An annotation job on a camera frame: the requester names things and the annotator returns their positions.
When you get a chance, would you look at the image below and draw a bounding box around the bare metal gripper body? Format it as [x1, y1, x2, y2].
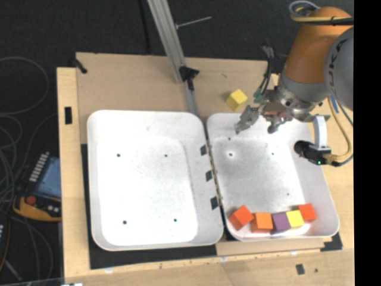
[258, 86, 317, 124]

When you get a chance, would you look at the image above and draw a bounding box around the yellow cube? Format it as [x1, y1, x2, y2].
[225, 88, 249, 112]
[285, 209, 305, 229]

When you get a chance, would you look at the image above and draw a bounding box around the white plastic tray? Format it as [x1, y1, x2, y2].
[86, 109, 225, 252]
[205, 112, 341, 243]

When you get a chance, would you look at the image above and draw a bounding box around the red cube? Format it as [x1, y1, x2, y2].
[297, 203, 318, 222]
[227, 204, 255, 232]

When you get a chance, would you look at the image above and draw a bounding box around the black cylinder on white bracket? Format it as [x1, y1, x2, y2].
[293, 115, 332, 166]

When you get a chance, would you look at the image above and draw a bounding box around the brown cardboard board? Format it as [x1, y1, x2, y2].
[75, 51, 354, 257]

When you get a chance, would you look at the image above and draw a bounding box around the orange cube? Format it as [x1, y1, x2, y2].
[250, 212, 274, 234]

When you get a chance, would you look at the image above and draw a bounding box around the purple cube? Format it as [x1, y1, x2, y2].
[270, 212, 291, 234]

